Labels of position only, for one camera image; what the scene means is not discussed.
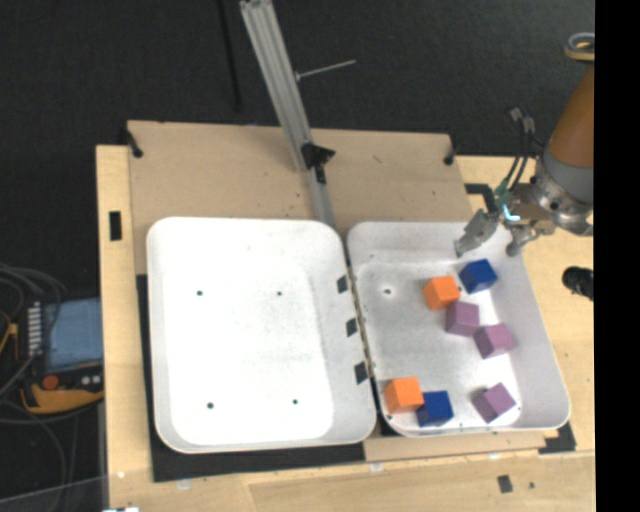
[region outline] orange cube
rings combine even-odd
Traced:
[[[413,412],[424,404],[420,382],[416,377],[393,379],[384,388],[384,399],[391,414]]]
[[[432,278],[422,293],[432,311],[447,308],[460,298],[460,288],[451,275]]]

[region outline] empty white tray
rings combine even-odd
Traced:
[[[355,443],[375,421],[338,234],[166,218],[147,237],[155,422],[174,450]]]
[[[552,429],[567,421],[569,398],[520,256],[505,253],[511,235],[502,226],[484,245],[457,258],[454,240],[464,223],[366,222],[348,235],[355,290],[380,403],[389,425],[405,436],[485,430]],[[468,294],[458,273],[470,261],[489,260],[498,281]],[[507,354],[483,360],[472,337],[445,331],[445,310],[431,311],[422,288],[450,274],[461,300],[479,305],[482,325],[504,322],[516,342]],[[420,427],[414,413],[390,415],[382,391],[390,380],[415,376],[422,391],[446,390],[454,417]],[[517,406],[490,424],[472,405],[502,382]]]

